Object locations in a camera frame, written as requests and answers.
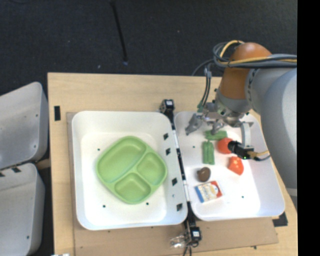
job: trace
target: wooden table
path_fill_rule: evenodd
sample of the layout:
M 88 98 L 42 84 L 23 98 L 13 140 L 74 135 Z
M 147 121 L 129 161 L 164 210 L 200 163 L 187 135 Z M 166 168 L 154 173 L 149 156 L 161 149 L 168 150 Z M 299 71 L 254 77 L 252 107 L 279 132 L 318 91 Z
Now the wooden table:
M 71 256 L 181 255 L 183 249 L 170 248 L 169 239 L 183 230 L 182 224 L 111 231 L 89 231 L 81 227 L 74 209 L 67 114 L 85 110 L 153 112 L 164 99 L 174 100 L 175 112 L 195 111 L 205 90 L 205 78 L 85 73 L 48 73 L 47 78 L 54 253 Z M 220 80 L 220 77 L 212 78 L 212 90 L 218 87 Z M 271 217 L 197 221 L 203 240 L 192 254 L 298 255 L 298 215 L 278 172 L 276 174 L 285 199 L 287 226 L 274 228 Z

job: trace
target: green divided plate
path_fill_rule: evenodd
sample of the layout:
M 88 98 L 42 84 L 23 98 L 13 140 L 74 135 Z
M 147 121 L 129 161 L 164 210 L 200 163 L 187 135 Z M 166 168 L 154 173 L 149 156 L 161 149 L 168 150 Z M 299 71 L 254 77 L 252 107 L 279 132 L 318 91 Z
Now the green divided plate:
M 96 174 L 118 198 L 138 204 L 150 197 L 165 181 L 166 163 L 148 144 L 135 136 L 126 136 L 97 159 Z

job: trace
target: black floor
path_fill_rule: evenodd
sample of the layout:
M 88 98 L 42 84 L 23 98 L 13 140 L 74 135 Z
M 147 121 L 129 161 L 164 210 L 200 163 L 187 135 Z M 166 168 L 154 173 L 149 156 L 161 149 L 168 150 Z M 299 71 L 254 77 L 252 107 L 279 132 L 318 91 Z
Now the black floor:
M 47 73 L 189 76 L 214 45 L 256 42 L 297 54 L 298 0 L 117 0 L 128 65 L 108 0 L 0 0 L 0 95 Z M 213 76 L 221 76 L 216 70 Z M 43 243 L 53 250 L 50 170 Z

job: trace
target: gray plastic container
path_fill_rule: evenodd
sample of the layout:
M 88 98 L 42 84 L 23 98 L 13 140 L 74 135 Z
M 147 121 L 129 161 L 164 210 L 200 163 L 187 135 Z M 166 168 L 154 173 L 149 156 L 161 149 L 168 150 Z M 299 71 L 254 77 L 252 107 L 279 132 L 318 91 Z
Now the gray plastic container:
M 0 256 L 27 256 L 41 244 L 45 185 L 34 163 L 47 151 L 48 133 L 40 83 L 0 96 Z

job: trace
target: red tomato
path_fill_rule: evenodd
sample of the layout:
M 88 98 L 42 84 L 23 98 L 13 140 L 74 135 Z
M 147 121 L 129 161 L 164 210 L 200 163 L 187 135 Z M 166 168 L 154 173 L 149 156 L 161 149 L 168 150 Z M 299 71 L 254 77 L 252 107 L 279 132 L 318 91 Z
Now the red tomato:
M 231 156 L 229 159 L 228 169 L 238 175 L 241 175 L 244 172 L 244 165 L 242 163 L 242 159 L 237 156 Z
M 222 154 L 230 154 L 231 151 L 228 149 L 228 144 L 231 142 L 231 138 L 222 138 L 217 143 L 217 149 Z

